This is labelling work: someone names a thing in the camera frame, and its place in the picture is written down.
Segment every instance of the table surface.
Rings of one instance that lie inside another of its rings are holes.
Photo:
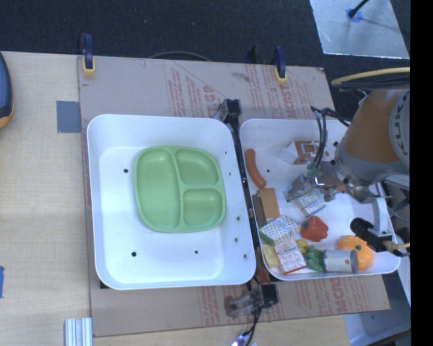
[[[0,130],[0,345],[63,345],[90,317],[80,133],[59,133],[56,102],[79,101],[77,56],[3,52],[14,87]],[[93,345],[231,345],[250,324],[96,337]],[[253,342],[349,345],[343,316],[263,322]]]

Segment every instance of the sausage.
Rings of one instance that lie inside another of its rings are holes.
[[[266,181],[258,171],[257,164],[255,162],[255,150],[248,148],[245,150],[244,156],[247,172],[253,183],[255,183],[255,186],[258,188],[264,188],[266,186]]]

